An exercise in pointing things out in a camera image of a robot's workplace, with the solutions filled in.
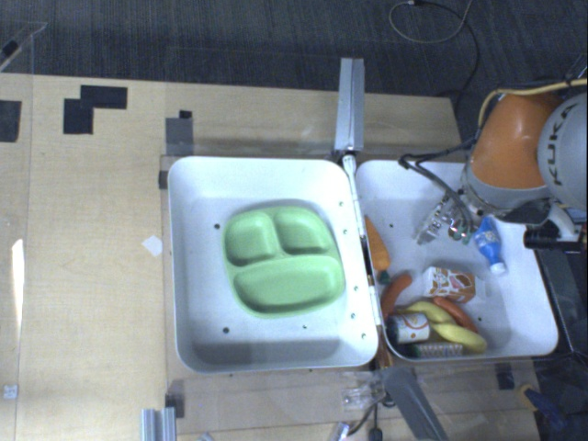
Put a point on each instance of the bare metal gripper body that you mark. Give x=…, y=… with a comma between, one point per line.
x=455, y=214

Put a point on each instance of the black cylinder on white bracket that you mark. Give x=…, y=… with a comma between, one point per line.
x=558, y=234

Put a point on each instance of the red sausage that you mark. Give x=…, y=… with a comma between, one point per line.
x=394, y=292
x=455, y=313

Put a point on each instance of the green divided plate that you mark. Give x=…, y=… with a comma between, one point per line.
x=285, y=283

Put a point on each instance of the orange carrot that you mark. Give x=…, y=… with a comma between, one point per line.
x=377, y=248

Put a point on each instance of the yellow banana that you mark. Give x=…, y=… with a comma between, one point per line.
x=452, y=331

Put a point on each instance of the white and orange can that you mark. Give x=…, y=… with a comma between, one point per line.
x=411, y=327

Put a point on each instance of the blue and white bottle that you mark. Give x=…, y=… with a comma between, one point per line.
x=488, y=241

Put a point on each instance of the green and white bottle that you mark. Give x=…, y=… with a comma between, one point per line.
x=438, y=349

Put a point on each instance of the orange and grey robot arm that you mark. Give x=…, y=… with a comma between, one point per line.
x=510, y=140

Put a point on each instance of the white plastic tray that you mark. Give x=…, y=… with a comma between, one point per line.
x=519, y=310
x=202, y=269

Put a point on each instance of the white and orange carton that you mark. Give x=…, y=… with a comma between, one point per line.
x=448, y=284

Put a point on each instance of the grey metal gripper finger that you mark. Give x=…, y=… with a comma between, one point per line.
x=426, y=230
x=442, y=232

